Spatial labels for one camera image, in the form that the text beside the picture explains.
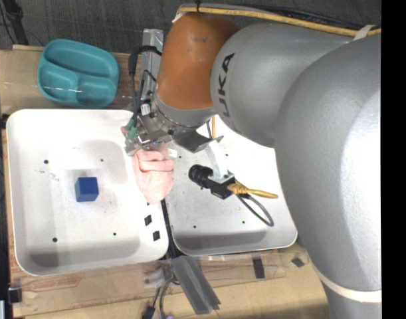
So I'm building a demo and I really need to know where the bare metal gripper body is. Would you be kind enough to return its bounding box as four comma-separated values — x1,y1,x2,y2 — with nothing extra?
124,110,177,157

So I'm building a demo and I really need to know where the pink cloth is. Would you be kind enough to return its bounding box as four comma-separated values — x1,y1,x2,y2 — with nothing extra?
120,126,176,205

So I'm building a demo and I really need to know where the blue cube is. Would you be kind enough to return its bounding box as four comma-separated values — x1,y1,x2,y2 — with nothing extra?
74,176,100,203

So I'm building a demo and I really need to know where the green divided plate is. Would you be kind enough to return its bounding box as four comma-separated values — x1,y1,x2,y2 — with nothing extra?
37,38,120,109

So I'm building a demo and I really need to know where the white plastic tray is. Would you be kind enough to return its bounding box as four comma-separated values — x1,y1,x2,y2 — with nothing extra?
5,108,170,276
164,124,298,257

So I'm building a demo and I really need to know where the black cylinder on white bracket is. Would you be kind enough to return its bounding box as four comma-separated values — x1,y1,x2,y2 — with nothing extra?
188,136,237,200

